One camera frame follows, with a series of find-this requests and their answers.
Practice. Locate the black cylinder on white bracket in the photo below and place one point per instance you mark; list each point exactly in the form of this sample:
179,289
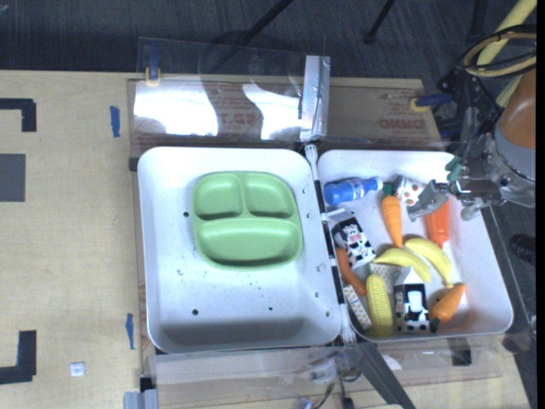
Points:
523,249

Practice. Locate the white cup with red dots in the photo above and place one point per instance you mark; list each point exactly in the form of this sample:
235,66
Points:
409,191

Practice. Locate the small white square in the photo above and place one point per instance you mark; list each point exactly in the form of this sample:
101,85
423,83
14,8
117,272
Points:
77,369

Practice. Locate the orange carrot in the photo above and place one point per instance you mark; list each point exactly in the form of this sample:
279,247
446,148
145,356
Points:
392,217
449,305

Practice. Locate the orange plastic bottle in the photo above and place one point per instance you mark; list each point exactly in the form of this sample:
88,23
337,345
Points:
439,226

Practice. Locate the patterned white packet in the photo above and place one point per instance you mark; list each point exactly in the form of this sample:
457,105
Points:
385,272
357,309

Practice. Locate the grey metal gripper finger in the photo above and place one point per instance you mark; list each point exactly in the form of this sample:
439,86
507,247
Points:
437,187
426,205

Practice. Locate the yellow corn cob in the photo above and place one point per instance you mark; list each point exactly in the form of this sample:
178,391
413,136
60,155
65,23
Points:
380,307

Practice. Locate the cow print milk carton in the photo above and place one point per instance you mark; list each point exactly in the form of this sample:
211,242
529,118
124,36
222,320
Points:
355,241
412,307

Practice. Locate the blue plastic bottle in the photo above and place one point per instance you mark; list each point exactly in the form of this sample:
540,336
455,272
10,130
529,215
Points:
347,191

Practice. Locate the green divided plate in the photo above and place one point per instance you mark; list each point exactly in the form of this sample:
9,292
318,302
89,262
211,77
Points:
247,239

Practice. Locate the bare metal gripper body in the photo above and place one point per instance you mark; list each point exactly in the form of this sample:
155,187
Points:
481,186

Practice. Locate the orange sausage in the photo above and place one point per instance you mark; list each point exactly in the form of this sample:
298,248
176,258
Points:
350,275

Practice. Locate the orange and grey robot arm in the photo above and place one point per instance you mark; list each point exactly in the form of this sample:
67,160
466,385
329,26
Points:
517,113

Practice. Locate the yellow banana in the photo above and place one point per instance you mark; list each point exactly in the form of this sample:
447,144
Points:
402,259
434,254

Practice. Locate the white plastic tray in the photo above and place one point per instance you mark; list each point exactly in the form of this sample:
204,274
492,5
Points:
477,279
238,305

